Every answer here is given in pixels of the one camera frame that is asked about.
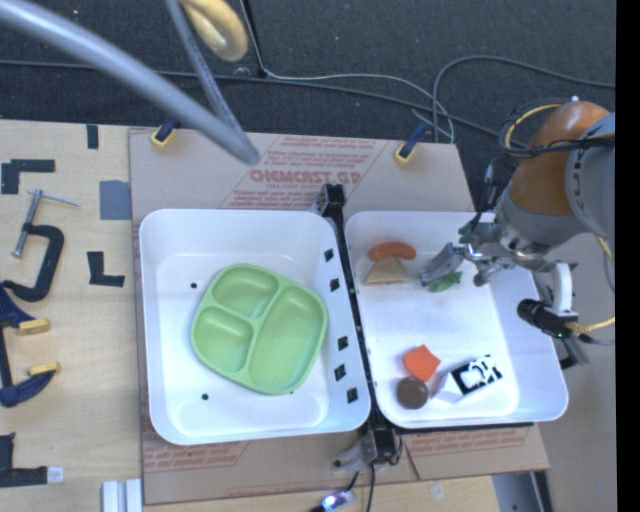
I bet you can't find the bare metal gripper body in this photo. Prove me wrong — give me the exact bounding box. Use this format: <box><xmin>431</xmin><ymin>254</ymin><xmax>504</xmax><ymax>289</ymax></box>
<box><xmin>458</xmin><ymin>219</ymin><xmax>550</xmax><ymax>271</ymax></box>

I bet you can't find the green broccoli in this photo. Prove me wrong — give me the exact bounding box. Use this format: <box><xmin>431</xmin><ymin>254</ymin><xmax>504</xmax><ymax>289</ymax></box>
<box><xmin>428</xmin><ymin>271</ymin><xmax>464</xmax><ymax>293</ymax></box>

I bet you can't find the orange sausage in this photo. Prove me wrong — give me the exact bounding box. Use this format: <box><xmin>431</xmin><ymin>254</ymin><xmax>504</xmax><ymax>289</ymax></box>
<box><xmin>369</xmin><ymin>241</ymin><xmax>417</xmax><ymax>262</ymax></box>

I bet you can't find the tan bread slice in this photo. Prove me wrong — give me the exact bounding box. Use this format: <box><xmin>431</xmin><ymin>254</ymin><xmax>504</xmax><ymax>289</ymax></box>
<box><xmin>363</xmin><ymin>257</ymin><xmax>410</xmax><ymax>287</ymax></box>

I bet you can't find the white plastic tray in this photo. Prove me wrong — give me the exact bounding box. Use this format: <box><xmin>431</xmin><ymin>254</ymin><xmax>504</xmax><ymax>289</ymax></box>
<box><xmin>344</xmin><ymin>210</ymin><xmax>570</xmax><ymax>430</ymax></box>
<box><xmin>138</xmin><ymin>208</ymin><xmax>372</xmax><ymax>446</ymax></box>

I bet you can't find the thin black rod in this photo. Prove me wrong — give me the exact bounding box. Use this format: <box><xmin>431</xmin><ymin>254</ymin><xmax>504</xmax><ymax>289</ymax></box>
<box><xmin>331</xmin><ymin>212</ymin><xmax>385</xmax><ymax>431</ymax></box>

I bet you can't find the orange cube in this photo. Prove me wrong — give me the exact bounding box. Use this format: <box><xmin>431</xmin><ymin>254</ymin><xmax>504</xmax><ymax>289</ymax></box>
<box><xmin>402</xmin><ymin>344</ymin><xmax>442</xmax><ymax>382</ymax></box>

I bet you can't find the black and white carton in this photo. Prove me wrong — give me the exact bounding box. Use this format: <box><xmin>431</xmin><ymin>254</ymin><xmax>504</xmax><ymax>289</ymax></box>
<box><xmin>430</xmin><ymin>353</ymin><xmax>504</xmax><ymax>405</ymax></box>

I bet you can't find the brown round biscuit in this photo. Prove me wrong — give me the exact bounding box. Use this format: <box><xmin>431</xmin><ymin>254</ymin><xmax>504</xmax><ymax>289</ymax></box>
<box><xmin>396</xmin><ymin>376</ymin><xmax>430</xmax><ymax>410</ymax></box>

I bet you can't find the green divided plate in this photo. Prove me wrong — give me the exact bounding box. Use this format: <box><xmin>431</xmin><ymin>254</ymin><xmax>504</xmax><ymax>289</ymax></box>
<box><xmin>190</xmin><ymin>263</ymin><xmax>329</xmax><ymax>397</ymax></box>

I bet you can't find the brown cardboard board red print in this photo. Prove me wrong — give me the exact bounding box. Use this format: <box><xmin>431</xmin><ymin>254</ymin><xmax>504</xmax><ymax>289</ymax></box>
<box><xmin>128</xmin><ymin>128</ymin><xmax>551</xmax><ymax>505</ymax></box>

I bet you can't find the black cylinder on white bracket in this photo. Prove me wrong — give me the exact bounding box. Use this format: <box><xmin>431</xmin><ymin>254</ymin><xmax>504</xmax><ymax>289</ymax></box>
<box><xmin>516</xmin><ymin>262</ymin><xmax>581</xmax><ymax>342</ymax></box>

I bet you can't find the black block with thin wires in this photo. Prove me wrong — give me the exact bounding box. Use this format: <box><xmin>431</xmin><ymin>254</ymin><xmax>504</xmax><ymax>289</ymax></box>
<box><xmin>368</xmin><ymin>423</ymin><xmax>402</xmax><ymax>465</ymax></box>
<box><xmin>319</xmin><ymin>183</ymin><xmax>348</xmax><ymax>218</ymax></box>

